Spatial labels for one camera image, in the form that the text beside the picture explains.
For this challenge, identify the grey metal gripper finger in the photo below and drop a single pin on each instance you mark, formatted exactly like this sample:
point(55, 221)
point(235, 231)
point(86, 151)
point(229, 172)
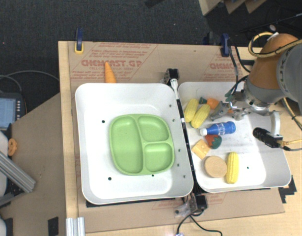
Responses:
point(239, 114)
point(220, 110)

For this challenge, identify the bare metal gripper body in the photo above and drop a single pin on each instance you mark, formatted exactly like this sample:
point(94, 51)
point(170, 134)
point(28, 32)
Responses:
point(257, 108)

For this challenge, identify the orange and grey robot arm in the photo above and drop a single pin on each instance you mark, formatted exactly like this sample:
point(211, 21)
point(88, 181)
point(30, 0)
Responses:
point(266, 65)

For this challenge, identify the small orange carrot, green top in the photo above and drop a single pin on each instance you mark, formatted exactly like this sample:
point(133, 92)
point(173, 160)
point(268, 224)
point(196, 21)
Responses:
point(212, 103)

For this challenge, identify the blue bottle with white cap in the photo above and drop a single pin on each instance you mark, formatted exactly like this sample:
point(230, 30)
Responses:
point(220, 128)

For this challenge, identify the yellow corn cob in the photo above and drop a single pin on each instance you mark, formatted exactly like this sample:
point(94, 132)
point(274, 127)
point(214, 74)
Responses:
point(190, 110)
point(232, 167)
point(200, 116)

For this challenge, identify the red and green strawberry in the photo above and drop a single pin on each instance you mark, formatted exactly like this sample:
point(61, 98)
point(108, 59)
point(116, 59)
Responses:
point(214, 141)

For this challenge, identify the thin black and white rod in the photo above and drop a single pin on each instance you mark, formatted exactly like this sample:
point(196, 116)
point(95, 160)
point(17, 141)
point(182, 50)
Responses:
point(182, 112)

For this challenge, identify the yellow cheese wedge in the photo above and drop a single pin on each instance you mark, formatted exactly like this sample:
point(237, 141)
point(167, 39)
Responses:
point(200, 149)

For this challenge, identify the white plastic tray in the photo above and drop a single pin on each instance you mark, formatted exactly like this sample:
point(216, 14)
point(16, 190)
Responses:
point(96, 141)
point(251, 161)

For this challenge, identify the round tan biscuit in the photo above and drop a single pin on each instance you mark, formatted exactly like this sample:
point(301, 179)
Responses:
point(215, 167)

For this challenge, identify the brown cardboard board, red print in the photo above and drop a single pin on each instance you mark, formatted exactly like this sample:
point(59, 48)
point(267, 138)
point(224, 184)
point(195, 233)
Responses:
point(141, 58)

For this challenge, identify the green divided plate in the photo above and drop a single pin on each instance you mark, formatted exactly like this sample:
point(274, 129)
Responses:
point(125, 144)

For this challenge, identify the long orange carrot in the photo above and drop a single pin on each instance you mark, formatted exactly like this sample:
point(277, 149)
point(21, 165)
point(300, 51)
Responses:
point(109, 74)

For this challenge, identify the orange pretzel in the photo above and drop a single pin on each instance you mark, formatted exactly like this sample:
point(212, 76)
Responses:
point(12, 146)

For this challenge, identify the black cylinder on white bracket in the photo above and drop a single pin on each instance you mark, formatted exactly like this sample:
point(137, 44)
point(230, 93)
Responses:
point(263, 134)

